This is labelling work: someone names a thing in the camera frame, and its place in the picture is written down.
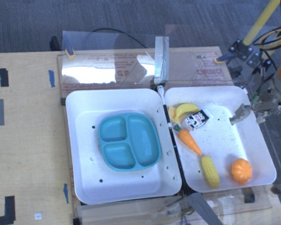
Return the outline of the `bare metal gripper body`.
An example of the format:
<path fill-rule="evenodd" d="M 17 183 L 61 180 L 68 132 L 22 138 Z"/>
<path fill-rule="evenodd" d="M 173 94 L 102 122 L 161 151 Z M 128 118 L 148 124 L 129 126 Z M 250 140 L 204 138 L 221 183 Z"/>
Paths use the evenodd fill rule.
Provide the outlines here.
<path fill-rule="evenodd" d="M 273 101 L 252 101 L 251 108 L 255 113 L 275 114 L 281 113 L 281 100 L 274 99 Z"/>

